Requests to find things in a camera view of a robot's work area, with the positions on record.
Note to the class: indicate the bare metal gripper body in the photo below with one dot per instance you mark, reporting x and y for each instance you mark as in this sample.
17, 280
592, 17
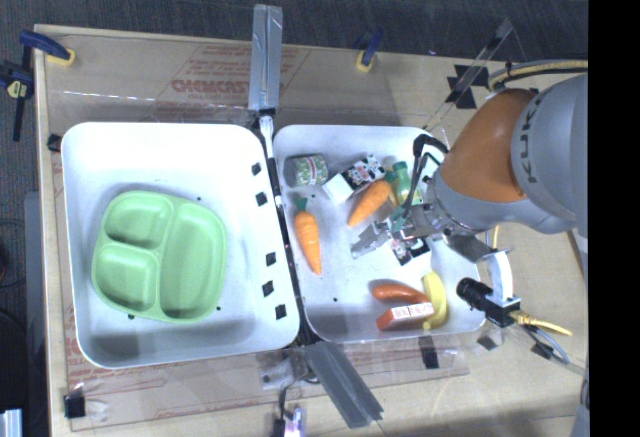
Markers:
420, 225

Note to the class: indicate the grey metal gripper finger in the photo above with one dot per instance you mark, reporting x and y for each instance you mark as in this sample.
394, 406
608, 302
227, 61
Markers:
367, 247
376, 231

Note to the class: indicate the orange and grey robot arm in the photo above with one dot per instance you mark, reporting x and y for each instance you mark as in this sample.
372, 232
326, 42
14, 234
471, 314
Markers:
500, 160

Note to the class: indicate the black and white carton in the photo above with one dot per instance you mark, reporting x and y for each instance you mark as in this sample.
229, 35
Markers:
412, 252

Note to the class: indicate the orange carrot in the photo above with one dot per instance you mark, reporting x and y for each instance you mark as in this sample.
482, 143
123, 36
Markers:
308, 237
370, 202

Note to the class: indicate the white plastic tray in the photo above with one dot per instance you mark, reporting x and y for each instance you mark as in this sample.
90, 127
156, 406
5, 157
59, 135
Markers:
200, 155
345, 285

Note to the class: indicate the green bottle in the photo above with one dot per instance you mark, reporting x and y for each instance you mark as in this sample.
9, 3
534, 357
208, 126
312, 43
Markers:
402, 180

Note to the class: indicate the orange sausage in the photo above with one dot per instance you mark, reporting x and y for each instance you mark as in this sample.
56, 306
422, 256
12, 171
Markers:
397, 292

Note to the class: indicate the white cow print carton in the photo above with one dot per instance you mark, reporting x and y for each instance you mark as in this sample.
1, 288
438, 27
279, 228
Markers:
352, 177

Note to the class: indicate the yellow banana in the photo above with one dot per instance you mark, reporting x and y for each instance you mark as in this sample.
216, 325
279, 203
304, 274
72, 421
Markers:
436, 295

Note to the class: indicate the orange carton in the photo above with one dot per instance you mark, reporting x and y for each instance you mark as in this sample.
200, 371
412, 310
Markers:
402, 317

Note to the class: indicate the green and white can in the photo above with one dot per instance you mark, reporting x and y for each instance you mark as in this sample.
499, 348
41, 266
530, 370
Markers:
307, 171

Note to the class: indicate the green divided plate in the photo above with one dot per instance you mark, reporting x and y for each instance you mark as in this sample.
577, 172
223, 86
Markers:
160, 255

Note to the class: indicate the brown cardboard board red print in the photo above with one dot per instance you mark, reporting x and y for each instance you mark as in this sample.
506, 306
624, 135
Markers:
150, 85

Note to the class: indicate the black cylinder on white bracket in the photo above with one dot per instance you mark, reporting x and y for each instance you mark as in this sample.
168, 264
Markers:
477, 295

